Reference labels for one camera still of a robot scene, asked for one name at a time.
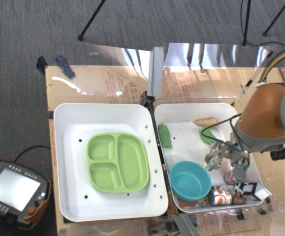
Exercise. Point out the brown toy biscuit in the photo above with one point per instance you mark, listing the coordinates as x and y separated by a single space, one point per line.
186 203

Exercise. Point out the teal bowl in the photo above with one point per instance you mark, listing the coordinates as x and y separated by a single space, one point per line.
189 181

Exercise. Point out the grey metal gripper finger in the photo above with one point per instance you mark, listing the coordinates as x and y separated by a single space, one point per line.
238 163
213 162

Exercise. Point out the black cylinder on white bracket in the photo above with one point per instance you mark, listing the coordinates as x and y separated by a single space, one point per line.
278 154

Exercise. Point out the white and orange can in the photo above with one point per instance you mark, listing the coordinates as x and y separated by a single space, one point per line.
222 197
231 178

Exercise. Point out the tan toy bread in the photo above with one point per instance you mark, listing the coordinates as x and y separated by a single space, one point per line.
206 122

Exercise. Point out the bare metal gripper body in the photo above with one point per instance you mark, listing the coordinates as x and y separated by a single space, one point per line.
231 151

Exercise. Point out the green divided plate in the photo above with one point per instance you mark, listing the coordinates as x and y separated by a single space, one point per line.
130 161

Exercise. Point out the black and white carton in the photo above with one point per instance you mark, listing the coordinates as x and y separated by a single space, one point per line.
251 190

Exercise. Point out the green toy pea pod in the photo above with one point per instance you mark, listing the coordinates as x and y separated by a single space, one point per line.
207 136

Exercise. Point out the brown toy food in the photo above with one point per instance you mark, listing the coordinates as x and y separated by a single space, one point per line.
238 200

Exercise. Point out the brown cardboard board red print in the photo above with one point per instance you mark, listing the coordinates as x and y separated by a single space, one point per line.
83 92

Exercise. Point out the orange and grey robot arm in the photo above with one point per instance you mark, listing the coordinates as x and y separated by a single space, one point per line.
262 112

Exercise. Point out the white plastic tray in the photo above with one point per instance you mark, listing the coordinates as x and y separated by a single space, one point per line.
189 146
73 181

